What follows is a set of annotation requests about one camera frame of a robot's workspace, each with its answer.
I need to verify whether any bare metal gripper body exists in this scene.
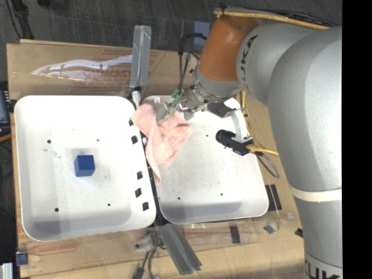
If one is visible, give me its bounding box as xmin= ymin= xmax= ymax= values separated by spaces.
xmin=175 ymin=84 xmax=217 ymax=113

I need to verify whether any pink cloth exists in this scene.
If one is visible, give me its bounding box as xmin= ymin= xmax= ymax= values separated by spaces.
xmin=131 ymin=102 xmax=194 ymax=183

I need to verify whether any white plastic tray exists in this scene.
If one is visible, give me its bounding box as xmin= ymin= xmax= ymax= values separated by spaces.
xmin=13 ymin=95 xmax=158 ymax=242
xmin=139 ymin=95 xmax=270 ymax=226

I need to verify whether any blue cube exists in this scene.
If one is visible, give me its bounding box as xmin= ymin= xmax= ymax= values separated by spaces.
xmin=73 ymin=154 xmax=96 ymax=178

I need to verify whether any brown cardboard board red print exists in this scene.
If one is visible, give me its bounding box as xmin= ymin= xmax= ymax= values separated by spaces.
xmin=5 ymin=38 xmax=306 ymax=279

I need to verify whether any black cylinder on white bracket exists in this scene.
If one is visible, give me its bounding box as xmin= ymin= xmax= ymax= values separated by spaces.
xmin=208 ymin=99 xmax=254 ymax=157

